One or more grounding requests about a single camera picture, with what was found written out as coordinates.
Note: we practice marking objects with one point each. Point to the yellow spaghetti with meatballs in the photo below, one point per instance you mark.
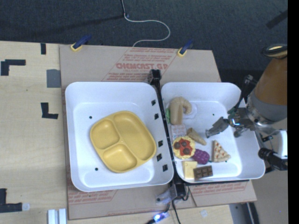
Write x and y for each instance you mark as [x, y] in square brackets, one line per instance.
[183, 148]

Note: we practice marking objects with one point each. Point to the tan croissant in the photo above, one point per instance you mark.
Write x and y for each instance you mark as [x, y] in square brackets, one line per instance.
[185, 102]

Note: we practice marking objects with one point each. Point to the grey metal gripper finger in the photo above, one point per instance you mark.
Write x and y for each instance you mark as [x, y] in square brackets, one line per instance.
[213, 132]
[222, 122]

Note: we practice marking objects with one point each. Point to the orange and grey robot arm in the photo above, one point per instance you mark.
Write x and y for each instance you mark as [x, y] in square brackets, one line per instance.
[271, 85]

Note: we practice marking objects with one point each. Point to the brown chocolate bar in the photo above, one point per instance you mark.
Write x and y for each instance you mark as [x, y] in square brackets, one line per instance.
[203, 172]

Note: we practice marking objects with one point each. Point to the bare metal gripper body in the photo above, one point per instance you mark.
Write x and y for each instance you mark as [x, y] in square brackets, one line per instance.
[245, 121]

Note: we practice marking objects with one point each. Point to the white packet with red print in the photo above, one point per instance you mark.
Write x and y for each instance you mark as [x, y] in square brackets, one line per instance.
[178, 132]

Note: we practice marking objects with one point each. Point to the thin black rod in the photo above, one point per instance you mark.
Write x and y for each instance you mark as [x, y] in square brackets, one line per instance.
[162, 108]

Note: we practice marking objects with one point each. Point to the black cylinder on white bracket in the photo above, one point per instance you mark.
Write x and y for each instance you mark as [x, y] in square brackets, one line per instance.
[274, 157]

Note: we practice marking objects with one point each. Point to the brown cardboard board, red print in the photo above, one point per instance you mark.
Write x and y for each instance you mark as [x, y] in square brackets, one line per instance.
[98, 64]

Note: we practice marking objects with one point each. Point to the white plastic tray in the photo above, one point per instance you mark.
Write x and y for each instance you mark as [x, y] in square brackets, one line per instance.
[81, 171]
[243, 153]

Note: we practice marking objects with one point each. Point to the yellow cheese wedge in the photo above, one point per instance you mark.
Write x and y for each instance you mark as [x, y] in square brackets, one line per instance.
[188, 169]

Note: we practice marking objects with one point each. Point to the tan sandwich with green lettuce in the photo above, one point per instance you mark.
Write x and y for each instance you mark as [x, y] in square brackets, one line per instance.
[176, 115]

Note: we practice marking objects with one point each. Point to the tan waffle cone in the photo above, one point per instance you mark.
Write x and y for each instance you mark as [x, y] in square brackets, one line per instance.
[197, 136]

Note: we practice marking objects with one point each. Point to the purple grapes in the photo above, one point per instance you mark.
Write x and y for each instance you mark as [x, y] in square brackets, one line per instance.
[201, 156]

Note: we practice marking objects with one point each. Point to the yellow divided plate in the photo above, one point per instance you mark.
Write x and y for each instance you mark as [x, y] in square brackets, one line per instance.
[130, 134]

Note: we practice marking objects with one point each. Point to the pizza slice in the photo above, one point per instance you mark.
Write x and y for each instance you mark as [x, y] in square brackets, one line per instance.
[218, 153]

